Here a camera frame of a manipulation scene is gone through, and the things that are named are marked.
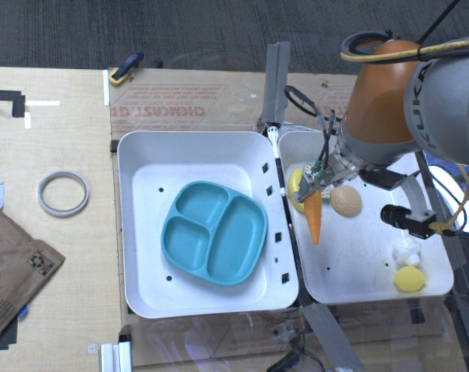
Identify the black cylinder on white bracket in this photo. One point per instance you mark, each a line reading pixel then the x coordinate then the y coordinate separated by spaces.
pixel 410 219

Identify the orange carrot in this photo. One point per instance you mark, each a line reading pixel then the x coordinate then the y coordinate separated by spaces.
pixel 314 217

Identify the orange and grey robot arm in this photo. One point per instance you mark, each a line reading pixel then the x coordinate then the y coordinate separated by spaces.
pixel 381 99

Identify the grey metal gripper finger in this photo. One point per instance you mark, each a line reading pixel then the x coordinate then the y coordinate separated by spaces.
pixel 304 187

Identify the yellow banana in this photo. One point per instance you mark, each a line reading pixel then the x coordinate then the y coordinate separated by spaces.
pixel 294 184

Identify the blue divided plate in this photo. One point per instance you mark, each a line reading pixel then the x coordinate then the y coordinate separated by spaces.
pixel 214 233

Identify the white plastic tray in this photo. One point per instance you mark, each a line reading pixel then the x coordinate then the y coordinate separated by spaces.
pixel 149 285
pixel 358 262

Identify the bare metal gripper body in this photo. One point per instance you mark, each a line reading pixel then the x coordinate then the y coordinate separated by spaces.
pixel 336 168

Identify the beige bread roll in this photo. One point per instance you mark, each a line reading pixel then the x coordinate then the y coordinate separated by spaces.
pixel 346 200

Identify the white crumpled lump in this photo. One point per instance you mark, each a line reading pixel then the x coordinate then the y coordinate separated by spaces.
pixel 405 251

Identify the brown cardboard board red print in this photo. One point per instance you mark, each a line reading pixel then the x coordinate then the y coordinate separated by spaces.
pixel 187 103

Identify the yellow lemon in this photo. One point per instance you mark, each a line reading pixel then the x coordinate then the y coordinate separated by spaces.
pixel 409 279

